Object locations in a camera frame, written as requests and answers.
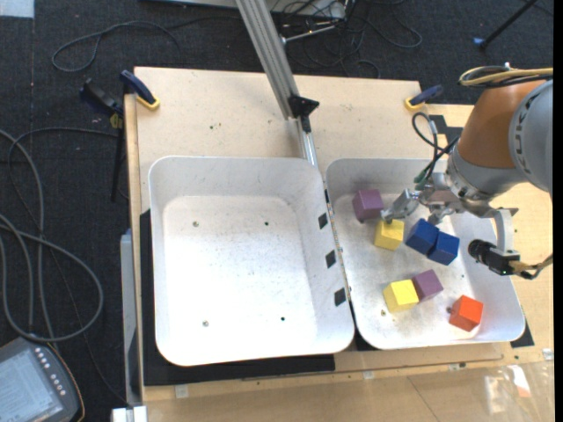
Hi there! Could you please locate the purple cube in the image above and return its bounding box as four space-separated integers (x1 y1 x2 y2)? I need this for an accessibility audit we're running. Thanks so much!
412 269 445 302
351 188 385 224

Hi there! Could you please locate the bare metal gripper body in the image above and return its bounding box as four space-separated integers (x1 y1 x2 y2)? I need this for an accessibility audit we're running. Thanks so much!
414 171 493 219

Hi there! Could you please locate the black cylinder on white bracket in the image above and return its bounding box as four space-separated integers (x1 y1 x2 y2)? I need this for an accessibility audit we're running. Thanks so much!
467 207 523 278

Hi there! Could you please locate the yellow cube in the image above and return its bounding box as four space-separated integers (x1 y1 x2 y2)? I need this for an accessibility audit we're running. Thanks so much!
382 279 420 314
373 218 406 252

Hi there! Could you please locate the blue cube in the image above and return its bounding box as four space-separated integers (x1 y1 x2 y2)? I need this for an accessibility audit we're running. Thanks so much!
405 218 440 256
427 230 461 266

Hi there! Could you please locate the orange cube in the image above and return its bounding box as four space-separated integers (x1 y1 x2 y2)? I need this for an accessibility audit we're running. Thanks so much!
448 295 485 333

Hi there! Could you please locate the pale wood board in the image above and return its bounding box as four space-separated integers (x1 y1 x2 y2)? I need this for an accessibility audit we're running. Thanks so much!
133 66 554 403

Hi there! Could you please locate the white plastic tray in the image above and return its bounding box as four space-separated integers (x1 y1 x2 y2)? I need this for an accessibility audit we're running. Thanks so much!
148 155 356 367
325 157 527 352

